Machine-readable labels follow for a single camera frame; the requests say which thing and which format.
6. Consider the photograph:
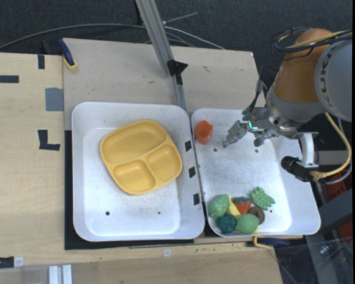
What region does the white plastic tray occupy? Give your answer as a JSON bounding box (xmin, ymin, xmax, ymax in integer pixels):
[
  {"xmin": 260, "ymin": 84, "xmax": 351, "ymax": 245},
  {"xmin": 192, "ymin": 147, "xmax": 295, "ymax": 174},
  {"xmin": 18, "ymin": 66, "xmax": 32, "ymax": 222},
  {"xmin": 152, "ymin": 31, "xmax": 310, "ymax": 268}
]
[
  {"xmin": 71, "ymin": 101, "xmax": 206, "ymax": 243},
  {"xmin": 191, "ymin": 108, "xmax": 322, "ymax": 238}
]

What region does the red toy pepper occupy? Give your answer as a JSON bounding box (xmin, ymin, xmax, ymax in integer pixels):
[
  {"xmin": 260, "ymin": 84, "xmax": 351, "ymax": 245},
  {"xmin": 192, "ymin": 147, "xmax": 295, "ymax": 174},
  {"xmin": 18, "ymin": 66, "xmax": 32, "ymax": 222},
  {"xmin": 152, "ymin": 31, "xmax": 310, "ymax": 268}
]
[{"xmin": 194, "ymin": 120, "xmax": 214, "ymax": 146}]

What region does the yellow toy banana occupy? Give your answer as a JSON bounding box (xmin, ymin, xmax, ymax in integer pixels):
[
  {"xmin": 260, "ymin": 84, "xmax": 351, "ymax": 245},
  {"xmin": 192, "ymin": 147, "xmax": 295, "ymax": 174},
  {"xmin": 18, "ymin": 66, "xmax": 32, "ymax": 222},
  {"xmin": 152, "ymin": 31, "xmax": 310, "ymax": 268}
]
[{"xmin": 227, "ymin": 195, "xmax": 242, "ymax": 219}]

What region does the pale wood board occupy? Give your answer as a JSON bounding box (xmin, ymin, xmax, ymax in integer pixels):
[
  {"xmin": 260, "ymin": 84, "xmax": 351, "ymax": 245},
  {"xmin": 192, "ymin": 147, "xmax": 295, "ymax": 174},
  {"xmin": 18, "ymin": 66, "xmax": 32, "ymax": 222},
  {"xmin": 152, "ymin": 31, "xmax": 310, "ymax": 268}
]
[{"xmin": 62, "ymin": 37, "xmax": 304, "ymax": 249}]

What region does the black cylinder on white bracket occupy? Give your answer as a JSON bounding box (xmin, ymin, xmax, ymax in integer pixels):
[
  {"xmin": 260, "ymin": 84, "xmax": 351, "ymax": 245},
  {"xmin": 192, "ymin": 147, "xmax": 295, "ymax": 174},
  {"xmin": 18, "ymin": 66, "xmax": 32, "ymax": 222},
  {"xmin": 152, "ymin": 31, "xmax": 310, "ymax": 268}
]
[{"xmin": 280, "ymin": 131, "xmax": 320, "ymax": 183}]

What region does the dark green toy broccoli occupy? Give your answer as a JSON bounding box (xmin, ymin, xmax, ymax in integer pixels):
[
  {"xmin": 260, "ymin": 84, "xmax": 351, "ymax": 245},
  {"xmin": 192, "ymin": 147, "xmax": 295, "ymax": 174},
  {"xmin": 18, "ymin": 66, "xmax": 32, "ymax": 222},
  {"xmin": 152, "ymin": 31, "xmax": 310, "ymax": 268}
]
[{"xmin": 216, "ymin": 213, "xmax": 238, "ymax": 234}]

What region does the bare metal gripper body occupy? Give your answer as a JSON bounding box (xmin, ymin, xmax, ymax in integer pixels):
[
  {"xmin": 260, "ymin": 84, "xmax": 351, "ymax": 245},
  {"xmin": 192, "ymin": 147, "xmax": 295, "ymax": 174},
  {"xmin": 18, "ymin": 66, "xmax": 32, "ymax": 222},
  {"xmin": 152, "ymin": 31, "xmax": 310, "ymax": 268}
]
[{"xmin": 247, "ymin": 106, "xmax": 303, "ymax": 140}]

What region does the brown toy doughnut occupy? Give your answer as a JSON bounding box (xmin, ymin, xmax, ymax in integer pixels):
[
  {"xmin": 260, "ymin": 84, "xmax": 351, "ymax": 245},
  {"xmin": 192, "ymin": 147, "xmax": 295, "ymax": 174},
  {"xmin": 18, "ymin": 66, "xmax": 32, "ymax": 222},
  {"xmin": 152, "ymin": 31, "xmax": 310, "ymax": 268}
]
[{"xmin": 247, "ymin": 206, "xmax": 266, "ymax": 225}]

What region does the light green toy lime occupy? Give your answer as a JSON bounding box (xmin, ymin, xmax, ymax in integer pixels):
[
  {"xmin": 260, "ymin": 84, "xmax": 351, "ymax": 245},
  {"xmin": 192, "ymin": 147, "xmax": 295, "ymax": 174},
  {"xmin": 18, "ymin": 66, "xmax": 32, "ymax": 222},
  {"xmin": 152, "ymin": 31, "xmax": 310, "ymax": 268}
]
[{"xmin": 235, "ymin": 213, "xmax": 260, "ymax": 235}]

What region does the red toy strawberry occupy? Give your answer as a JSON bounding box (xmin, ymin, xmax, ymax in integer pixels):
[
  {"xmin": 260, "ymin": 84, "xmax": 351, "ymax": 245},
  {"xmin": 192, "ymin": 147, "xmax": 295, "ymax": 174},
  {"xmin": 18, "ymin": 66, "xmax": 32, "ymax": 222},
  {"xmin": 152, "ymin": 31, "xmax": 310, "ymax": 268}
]
[{"xmin": 232, "ymin": 196, "xmax": 253, "ymax": 215}]

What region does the yellow divided plate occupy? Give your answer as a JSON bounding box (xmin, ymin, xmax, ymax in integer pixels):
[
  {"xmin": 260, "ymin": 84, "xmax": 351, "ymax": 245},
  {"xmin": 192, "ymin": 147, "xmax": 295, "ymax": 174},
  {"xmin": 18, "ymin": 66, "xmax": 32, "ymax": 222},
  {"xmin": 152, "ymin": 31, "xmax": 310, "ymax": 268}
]
[{"xmin": 99, "ymin": 119, "xmax": 183, "ymax": 196}]

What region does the green toy leaf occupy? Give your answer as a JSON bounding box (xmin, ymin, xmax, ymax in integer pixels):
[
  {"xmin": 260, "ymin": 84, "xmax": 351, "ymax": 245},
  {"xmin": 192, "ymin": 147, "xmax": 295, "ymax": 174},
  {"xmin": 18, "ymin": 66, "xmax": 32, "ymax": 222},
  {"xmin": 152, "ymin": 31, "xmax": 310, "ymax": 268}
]
[{"xmin": 250, "ymin": 186, "xmax": 276, "ymax": 211}]

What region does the light green toy artichoke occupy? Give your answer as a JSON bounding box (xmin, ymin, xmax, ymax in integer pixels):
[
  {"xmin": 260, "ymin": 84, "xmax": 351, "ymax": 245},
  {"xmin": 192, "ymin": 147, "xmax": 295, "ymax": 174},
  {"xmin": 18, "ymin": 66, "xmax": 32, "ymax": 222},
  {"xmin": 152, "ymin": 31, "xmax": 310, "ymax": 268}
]
[{"xmin": 206, "ymin": 193, "xmax": 230, "ymax": 219}]

